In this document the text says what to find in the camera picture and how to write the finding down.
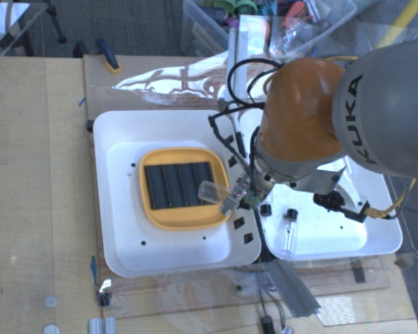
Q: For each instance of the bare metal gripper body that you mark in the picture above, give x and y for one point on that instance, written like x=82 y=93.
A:
x=261 y=186

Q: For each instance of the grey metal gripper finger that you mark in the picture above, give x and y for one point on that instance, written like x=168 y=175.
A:
x=240 y=187
x=227 y=207

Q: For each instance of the clear plastic bottle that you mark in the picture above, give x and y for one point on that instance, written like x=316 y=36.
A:
x=210 y=191

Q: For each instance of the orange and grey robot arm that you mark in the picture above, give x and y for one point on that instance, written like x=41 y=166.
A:
x=369 y=117

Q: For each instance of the small black cap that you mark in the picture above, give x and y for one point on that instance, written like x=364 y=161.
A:
x=265 y=210

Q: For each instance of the yellow plate with black ribs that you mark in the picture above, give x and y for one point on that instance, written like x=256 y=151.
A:
x=188 y=218

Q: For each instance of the clear bottle with black cap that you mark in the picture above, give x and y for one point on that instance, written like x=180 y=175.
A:
x=288 y=233

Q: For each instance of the white plastic tray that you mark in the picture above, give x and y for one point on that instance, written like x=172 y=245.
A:
x=334 y=231
x=125 y=204

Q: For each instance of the black cylinder on white bracket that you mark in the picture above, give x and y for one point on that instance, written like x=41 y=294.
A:
x=329 y=199

